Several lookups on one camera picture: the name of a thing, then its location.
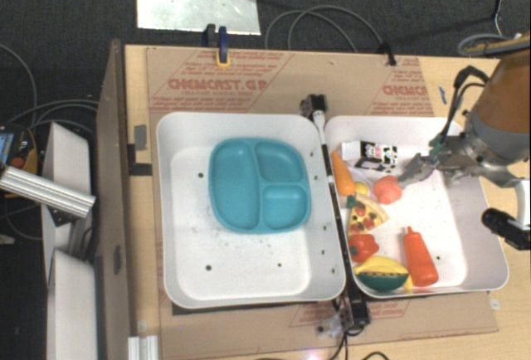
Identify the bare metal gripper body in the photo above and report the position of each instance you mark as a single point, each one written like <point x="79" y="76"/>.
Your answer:
<point x="456" y="157"/>

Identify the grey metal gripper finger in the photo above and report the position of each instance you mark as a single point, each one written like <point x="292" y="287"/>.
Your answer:
<point x="417" y="169"/>
<point x="458" y="178"/>

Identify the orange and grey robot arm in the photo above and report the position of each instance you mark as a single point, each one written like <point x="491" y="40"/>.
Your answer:
<point x="504" y="101"/>

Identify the pink doughnut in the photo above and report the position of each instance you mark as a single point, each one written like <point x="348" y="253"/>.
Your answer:
<point x="388" y="189"/>

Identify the white carton with cow print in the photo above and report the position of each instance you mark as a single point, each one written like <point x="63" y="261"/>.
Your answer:
<point x="379" y="152"/>

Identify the white plastic tray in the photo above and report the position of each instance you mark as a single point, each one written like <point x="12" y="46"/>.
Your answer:
<point x="249" y="267"/>
<point x="456" y="234"/>

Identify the small yellow lemon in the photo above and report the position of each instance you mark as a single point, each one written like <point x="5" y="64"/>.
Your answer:
<point x="361" y="188"/>

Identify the pizza slice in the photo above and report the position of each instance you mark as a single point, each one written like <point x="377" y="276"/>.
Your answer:
<point x="365" y="217"/>

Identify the orange carrot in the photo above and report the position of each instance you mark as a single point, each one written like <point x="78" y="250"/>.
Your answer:
<point x="342" y="176"/>

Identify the thin black and white rod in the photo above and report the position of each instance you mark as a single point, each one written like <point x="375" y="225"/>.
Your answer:
<point x="332" y="180"/>

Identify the orange sauce bottle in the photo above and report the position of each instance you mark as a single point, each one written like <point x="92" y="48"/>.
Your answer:
<point x="420" y="261"/>

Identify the red bell pepper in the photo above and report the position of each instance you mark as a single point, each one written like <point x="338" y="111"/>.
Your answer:
<point x="363" y="247"/>

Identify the yellow banana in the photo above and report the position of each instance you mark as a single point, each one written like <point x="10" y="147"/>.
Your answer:
<point x="383" y="264"/>

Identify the green watermelon slice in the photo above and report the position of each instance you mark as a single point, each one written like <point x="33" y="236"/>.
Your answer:
<point x="381" y="281"/>

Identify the blue divided plate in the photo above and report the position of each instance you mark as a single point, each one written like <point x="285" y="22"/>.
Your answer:
<point x="236" y="184"/>

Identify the brown cardboard board, red print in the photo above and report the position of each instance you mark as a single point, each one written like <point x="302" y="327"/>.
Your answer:
<point x="232" y="80"/>

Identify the black cylinder on white bracket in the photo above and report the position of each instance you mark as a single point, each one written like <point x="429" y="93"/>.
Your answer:
<point x="504" y="223"/>

